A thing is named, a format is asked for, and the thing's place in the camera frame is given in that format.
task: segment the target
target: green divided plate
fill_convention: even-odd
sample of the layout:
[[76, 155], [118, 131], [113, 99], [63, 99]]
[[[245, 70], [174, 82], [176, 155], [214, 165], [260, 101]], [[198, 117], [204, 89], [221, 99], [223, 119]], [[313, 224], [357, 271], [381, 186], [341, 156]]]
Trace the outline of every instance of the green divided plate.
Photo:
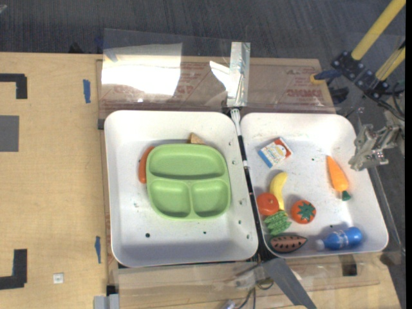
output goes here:
[[226, 161], [207, 145], [155, 147], [147, 157], [146, 178], [152, 208], [166, 218], [216, 218], [230, 205]]

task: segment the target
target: orange object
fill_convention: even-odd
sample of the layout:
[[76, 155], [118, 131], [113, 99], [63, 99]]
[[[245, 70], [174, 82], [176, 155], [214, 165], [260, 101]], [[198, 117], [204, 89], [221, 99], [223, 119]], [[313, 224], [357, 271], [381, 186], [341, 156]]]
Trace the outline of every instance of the orange object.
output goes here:
[[347, 190], [349, 187], [349, 181], [343, 173], [343, 170], [331, 156], [327, 156], [327, 160], [330, 180], [333, 188], [339, 192]]
[[298, 200], [290, 210], [292, 219], [300, 224], [312, 222], [316, 215], [316, 208], [307, 200]]
[[147, 162], [147, 157], [149, 156], [150, 151], [152, 151], [155, 147], [151, 146], [144, 151], [140, 161], [139, 161], [139, 168], [138, 168], [138, 178], [139, 181], [142, 183], [146, 183], [147, 178], [146, 178], [146, 162]]
[[279, 211], [279, 202], [269, 192], [264, 192], [257, 196], [256, 202], [259, 213], [264, 216], [273, 215]]

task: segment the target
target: toy bottle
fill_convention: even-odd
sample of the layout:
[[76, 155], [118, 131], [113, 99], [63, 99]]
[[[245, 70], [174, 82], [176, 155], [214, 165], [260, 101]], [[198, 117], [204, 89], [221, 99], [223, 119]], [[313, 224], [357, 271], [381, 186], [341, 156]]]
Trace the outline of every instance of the toy bottle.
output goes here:
[[362, 241], [362, 232], [357, 227], [350, 227], [346, 230], [339, 230], [330, 233], [324, 239], [316, 241], [316, 249], [340, 250], [345, 247], [358, 245]]

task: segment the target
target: clear plastic sheet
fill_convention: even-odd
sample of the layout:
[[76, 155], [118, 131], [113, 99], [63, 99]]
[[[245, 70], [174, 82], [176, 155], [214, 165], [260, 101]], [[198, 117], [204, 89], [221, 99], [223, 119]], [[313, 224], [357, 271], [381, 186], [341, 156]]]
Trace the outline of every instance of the clear plastic sheet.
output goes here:
[[247, 42], [105, 30], [99, 118], [120, 109], [335, 112], [315, 59], [251, 59]]
[[[360, 255], [350, 259], [356, 264], [356, 274], [352, 270], [351, 276], [344, 266], [347, 263], [338, 257], [291, 260], [288, 264], [316, 305], [327, 300], [325, 308], [334, 308], [340, 305], [341, 294], [350, 293], [353, 287], [373, 286], [377, 290], [384, 287], [380, 285], [383, 266], [376, 256]], [[254, 301], [257, 308], [292, 305], [276, 281], [253, 261], [119, 269], [116, 282], [122, 308], [223, 308], [228, 300], [239, 308], [249, 294], [245, 308], [252, 308]], [[311, 293], [314, 291], [323, 291], [325, 299], [318, 300]], [[367, 296], [364, 294], [364, 301], [368, 300]]]

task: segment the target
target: toy tomato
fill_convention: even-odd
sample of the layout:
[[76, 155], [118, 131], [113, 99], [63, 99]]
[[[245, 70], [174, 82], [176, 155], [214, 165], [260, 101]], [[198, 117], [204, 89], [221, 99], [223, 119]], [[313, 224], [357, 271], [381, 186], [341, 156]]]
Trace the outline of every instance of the toy tomato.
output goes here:
[[278, 212], [279, 202], [276, 197], [269, 193], [264, 192], [257, 196], [257, 209], [260, 214], [269, 216]]
[[299, 200], [290, 210], [292, 219], [301, 224], [312, 222], [316, 215], [316, 208], [307, 200]]

